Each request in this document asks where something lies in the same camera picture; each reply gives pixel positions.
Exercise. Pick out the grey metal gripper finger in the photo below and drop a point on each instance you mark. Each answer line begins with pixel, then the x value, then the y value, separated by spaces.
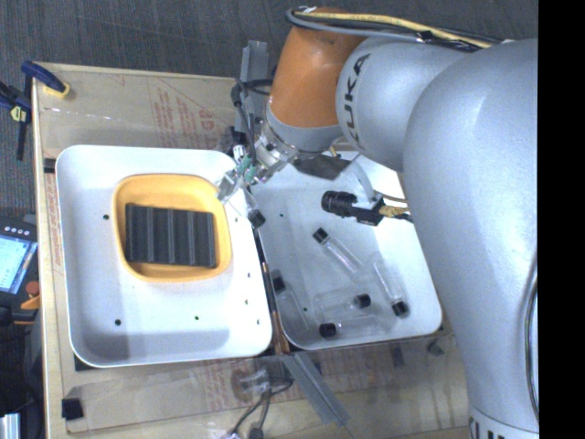
pixel 227 186

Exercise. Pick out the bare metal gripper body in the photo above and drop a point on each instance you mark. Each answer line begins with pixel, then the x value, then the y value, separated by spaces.
pixel 273 157

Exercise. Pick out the clear plastic bottle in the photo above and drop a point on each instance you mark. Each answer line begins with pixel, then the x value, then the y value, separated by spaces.
pixel 321 235
pixel 256 218
pixel 362 301
pixel 327 330
pixel 400 308
pixel 278 284

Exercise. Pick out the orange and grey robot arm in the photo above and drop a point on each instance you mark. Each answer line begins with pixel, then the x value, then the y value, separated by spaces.
pixel 457 153

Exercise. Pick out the orange plate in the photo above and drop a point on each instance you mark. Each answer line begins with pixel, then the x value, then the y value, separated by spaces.
pixel 171 188

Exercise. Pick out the black ribbed block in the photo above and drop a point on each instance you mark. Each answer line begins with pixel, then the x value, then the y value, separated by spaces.
pixel 170 235

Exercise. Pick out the white plastic tray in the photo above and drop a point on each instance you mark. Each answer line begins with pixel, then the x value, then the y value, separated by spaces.
pixel 301 245
pixel 160 318

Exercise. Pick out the brown cardboard board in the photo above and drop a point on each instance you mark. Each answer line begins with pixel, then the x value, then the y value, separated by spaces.
pixel 137 103

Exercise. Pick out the black cylinder on white bracket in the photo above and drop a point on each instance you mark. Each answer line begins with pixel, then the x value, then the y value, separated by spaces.
pixel 339 202

